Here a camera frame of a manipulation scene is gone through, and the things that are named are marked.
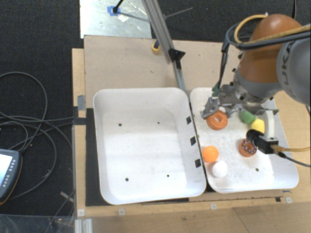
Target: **screen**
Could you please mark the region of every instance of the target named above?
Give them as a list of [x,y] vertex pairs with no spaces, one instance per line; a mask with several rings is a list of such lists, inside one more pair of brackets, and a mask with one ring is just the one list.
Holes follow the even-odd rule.
[[6,171],[11,163],[12,156],[0,154],[0,184],[2,183]]

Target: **black floor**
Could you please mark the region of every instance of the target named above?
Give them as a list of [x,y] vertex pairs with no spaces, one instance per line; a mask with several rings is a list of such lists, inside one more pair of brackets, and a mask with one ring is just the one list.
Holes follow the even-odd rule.
[[[193,7],[167,19],[174,39],[219,41],[229,26],[257,13],[292,14],[293,0],[159,0],[166,15]],[[298,0],[296,19],[310,23],[311,0]],[[0,75],[22,71],[38,78],[49,98],[46,119],[72,116],[71,49],[81,48],[79,0],[0,0]],[[42,117],[44,96],[31,79],[10,75],[0,79],[0,111],[7,115]],[[62,128],[71,137],[71,126]],[[0,148],[23,139],[19,128],[3,127]],[[47,181],[33,192],[0,206],[1,214],[54,215],[73,189],[71,148],[51,132],[57,163]],[[24,154],[21,177],[12,197],[40,182],[53,163],[53,148],[39,136]],[[69,202],[60,211],[67,216]]]

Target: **white tray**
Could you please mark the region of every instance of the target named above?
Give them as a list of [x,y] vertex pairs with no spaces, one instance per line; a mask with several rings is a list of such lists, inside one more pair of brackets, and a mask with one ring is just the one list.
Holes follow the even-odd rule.
[[[252,157],[243,157],[238,151],[238,143],[245,138],[249,126],[239,119],[238,113],[228,119],[228,125],[220,131],[214,131],[200,116],[205,103],[212,94],[211,88],[196,88],[190,94],[192,113],[199,135],[201,150],[209,145],[219,151],[217,161],[225,161],[228,175],[216,178],[212,174],[213,163],[205,163],[209,185],[219,193],[233,193],[255,190],[293,188],[298,184],[299,176],[295,164],[275,154],[266,155],[261,151]],[[275,103],[268,100],[266,108],[275,108]],[[285,134],[278,115],[275,115],[275,132],[281,146],[287,147]]]
[[183,91],[107,89],[94,96],[93,105],[100,190],[108,203],[204,192],[206,177]]

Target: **wooden table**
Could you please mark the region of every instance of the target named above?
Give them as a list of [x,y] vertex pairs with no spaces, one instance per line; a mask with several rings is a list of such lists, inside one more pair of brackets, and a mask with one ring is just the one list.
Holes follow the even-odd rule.
[[[151,51],[153,40],[86,36],[84,49],[72,50],[73,97],[85,96],[92,108],[94,94],[105,88],[176,86],[173,66],[162,53]],[[182,69],[187,93],[196,87],[213,87],[218,80],[221,43],[174,41],[186,52]],[[223,83],[233,78],[239,51],[230,48]],[[290,147],[310,146],[310,117],[306,108],[285,92],[275,96]],[[78,116],[86,117],[85,109]],[[266,190],[234,194],[205,193],[183,203],[143,203],[121,206],[86,206],[86,126],[74,126],[76,209],[78,217],[93,218],[94,232],[306,232],[311,227],[310,169],[297,165],[299,184],[290,191]],[[310,152],[293,153],[309,163]],[[286,203],[290,197],[292,203]],[[216,204],[217,210],[211,210]]]

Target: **black connector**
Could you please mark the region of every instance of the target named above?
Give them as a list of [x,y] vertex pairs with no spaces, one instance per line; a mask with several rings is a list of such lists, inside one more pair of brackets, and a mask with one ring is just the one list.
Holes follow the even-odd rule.
[[246,133],[246,138],[253,145],[258,147],[258,149],[261,152],[263,152],[265,154],[274,153],[274,150],[273,150],[273,148],[271,148],[271,145],[278,145],[277,140],[266,139],[266,137],[264,137],[263,133],[256,131],[256,130],[249,130]]

